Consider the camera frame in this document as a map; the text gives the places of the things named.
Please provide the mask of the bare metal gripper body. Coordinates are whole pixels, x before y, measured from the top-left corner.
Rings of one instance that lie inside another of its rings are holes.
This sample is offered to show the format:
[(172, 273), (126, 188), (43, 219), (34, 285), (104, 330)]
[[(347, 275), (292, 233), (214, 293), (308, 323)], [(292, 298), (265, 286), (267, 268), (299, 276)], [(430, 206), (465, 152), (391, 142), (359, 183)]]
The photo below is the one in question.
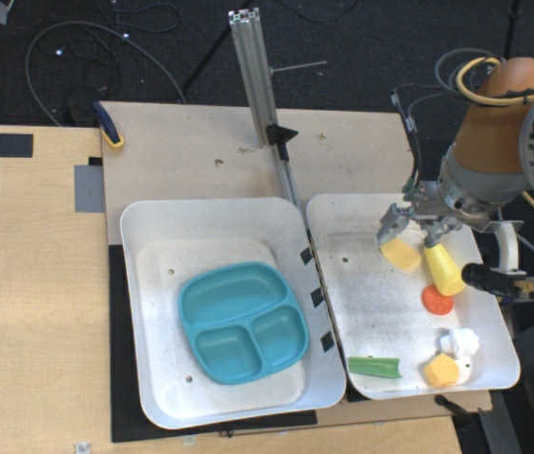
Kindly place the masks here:
[(450, 181), (420, 181), (406, 199), (410, 216), (428, 226), (484, 229), (490, 222), (490, 207)]

